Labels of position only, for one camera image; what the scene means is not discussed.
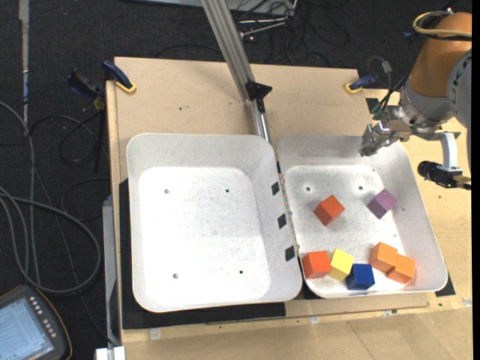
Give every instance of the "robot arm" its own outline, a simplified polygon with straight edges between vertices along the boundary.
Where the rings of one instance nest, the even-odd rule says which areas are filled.
[[[422,22],[431,16],[445,17],[434,29],[422,28]],[[451,11],[425,13],[415,19],[413,28],[428,39],[400,90],[399,105],[387,105],[376,114],[378,122],[367,126],[359,152],[371,156],[397,140],[407,141],[410,135],[439,140],[443,164],[424,162],[418,172],[447,188],[470,189],[465,184],[468,178],[456,167],[455,138],[460,133],[444,133],[441,126],[455,116],[466,127],[471,170],[472,15]]]

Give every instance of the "wooden table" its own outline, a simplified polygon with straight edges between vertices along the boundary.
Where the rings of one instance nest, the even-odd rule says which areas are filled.
[[[250,107],[241,102],[225,63],[144,58],[116,58],[115,63],[138,87],[134,94],[124,93],[113,82],[106,87],[120,276],[119,183],[128,177],[128,141],[146,132],[252,134],[254,125]],[[265,105],[274,148],[290,134],[361,136],[371,121],[365,95],[384,95],[382,90],[348,95],[343,87],[358,79],[356,70],[256,64],[252,69],[257,81],[273,87]],[[462,132],[457,139],[458,164],[469,175],[465,129],[455,120],[444,128]],[[442,159],[439,142],[413,137],[403,145],[415,171],[420,161]],[[400,293],[319,300],[300,295],[286,303],[286,317],[281,319],[122,329],[127,358],[155,359],[155,354],[159,359],[191,359],[194,353],[198,359],[318,359],[322,353],[344,359],[355,353],[356,359],[395,359],[396,352],[410,351],[412,357],[404,359],[471,359],[470,192],[446,190],[419,175],[417,181],[456,295]]]

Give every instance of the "device screen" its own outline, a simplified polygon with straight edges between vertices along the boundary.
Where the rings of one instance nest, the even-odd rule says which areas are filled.
[[[26,298],[0,309],[0,360],[34,360],[53,350]]]

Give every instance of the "purple block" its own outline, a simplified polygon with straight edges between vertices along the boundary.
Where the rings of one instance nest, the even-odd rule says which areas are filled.
[[[395,204],[397,204],[397,199],[384,189],[368,203],[367,207],[373,212],[376,218],[381,219]]]

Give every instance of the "black floor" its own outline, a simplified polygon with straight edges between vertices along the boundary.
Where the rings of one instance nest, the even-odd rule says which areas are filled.
[[[310,65],[356,68],[368,73],[371,56],[389,60],[392,79],[410,72],[424,39],[405,37],[413,19],[441,10],[451,0],[304,0],[289,28],[259,33],[256,43],[246,43],[250,62],[271,65]],[[0,101],[23,117],[22,33],[19,0],[0,0]],[[472,12],[472,0],[458,0],[454,11]],[[239,19],[240,13],[234,13]],[[108,157],[100,155],[98,170],[89,156],[95,142],[81,128],[62,140],[76,124],[95,114],[89,99],[74,94],[67,76],[78,67],[102,82],[103,60],[114,56],[221,61],[218,45],[203,9],[117,0],[30,0],[28,55],[28,126],[41,123],[32,134],[36,168],[35,199],[62,207],[85,222],[102,242],[101,213],[109,194]],[[86,124],[98,132],[98,117]],[[19,197],[29,195],[30,163],[21,124],[0,108],[0,185]],[[29,210],[22,208],[28,216]],[[73,287],[71,262],[78,280],[85,280],[95,261],[93,245],[81,230],[49,212],[35,212],[35,234],[42,285]],[[18,232],[18,241],[22,236]],[[0,210],[0,295],[24,283],[16,267],[5,213]],[[74,359],[92,359],[95,348],[107,342],[97,332],[77,296],[51,295],[52,303],[70,333]],[[102,277],[84,293],[97,326],[105,332]]]

